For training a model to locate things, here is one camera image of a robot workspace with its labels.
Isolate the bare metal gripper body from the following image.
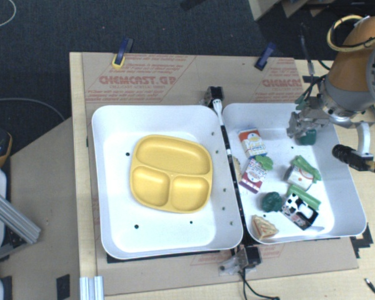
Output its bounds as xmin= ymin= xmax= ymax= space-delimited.
xmin=295 ymin=104 xmax=363 ymax=130

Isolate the dark green toy broccoli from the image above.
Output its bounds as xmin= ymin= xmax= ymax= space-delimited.
xmin=261 ymin=191 xmax=284 ymax=213
xmin=295 ymin=129 xmax=318 ymax=146

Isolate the light green toy bean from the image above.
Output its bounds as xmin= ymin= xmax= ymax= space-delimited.
xmin=286 ymin=184 xmax=322 ymax=209
xmin=291 ymin=155 xmax=323 ymax=184

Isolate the orange and white carton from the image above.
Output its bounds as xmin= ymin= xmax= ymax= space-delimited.
xmin=237 ymin=128 xmax=268 ymax=159

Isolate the light green toy lettuce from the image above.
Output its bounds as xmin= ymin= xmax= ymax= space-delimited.
xmin=254 ymin=154 xmax=274 ymax=171

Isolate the white can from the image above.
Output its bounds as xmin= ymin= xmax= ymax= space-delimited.
xmin=282 ymin=164 xmax=315 ymax=190

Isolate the red and white packet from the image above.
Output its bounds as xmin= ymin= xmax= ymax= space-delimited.
xmin=239 ymin=157 xmax=268 ymax=194

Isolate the thin black and white rod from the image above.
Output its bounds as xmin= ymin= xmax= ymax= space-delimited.
xmin=212 ymin=99 xmax=248 ymax=247

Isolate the white plastic tray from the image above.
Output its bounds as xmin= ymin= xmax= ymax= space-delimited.
xmin=221 ymin=102 xmax=368 ymax=245
xmin=91 ymin=104 xmax=244 ymax=260

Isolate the black and white carton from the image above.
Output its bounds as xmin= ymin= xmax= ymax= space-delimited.
xmin=281 ymin=192 xmax=319 ymax=231

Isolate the tan toy pizza slice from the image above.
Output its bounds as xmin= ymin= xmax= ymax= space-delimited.
xmin=251 ymin=214 xmax=280 ymax=241

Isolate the brown cardboard board red print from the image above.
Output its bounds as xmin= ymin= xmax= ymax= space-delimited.
xmin=81 ymin=52 xmax=360 ymax=296

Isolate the yellow divided plate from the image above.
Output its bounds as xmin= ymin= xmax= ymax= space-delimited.
xmin=129 ymin=134 xmax=214 ymax=214

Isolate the black cylinder on white bracket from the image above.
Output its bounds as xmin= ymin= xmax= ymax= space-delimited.
xmin=332 ymin=120 xmax=375 ymax=172

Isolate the black block with thin wires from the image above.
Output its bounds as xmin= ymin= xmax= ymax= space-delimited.
xmin=202 ymin=86 xmax=224 ymax=106
xmin=218 ymin=245 xmax=263 ymax=276

